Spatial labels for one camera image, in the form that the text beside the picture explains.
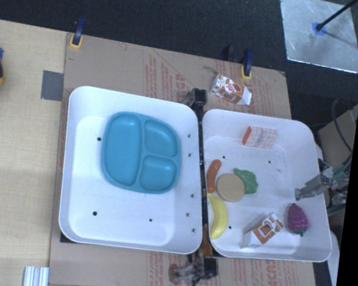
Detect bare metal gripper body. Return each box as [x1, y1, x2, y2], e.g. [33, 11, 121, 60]
[315, 158, 337, 185]

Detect thin black rod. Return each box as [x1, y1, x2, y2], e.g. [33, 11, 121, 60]
[176, 104, 228, 259]

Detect tan round biscuit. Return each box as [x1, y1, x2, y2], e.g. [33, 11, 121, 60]
[214, 171, 248, 204]

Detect yellow banana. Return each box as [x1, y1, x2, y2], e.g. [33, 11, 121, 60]
[201, 192, 232, 242]

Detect blue divided plate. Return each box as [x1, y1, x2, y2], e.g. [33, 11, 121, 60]
[95, 108, 188, 198]

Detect purple grapes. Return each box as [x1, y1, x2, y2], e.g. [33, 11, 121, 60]
[285, 202, 313, 239]

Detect brown cardboard board red print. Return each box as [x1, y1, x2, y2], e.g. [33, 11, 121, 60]
[34, 31, 348, 286]

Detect orange and white flat box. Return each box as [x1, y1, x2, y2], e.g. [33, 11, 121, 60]
[241, 124, 280, 151]

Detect black block with thin wires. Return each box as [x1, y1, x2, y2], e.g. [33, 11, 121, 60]
[180, 86, 210, 112]
[166, 249, 221, 286]

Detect white plastic tray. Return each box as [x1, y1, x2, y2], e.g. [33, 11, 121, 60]
[50, 83, 221, 259]
[184, 106, 350, 271]

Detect orange sausage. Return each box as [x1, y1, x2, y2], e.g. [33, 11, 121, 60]
[204, 158, 223, 195]

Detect green lettuce leaf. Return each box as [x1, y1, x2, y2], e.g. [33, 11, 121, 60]
[230, 167, 261, 197]

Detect orange and white gabled carton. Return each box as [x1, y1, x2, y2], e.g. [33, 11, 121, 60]
[241, 208, 286, 254]
[208, 73, 255, 107]

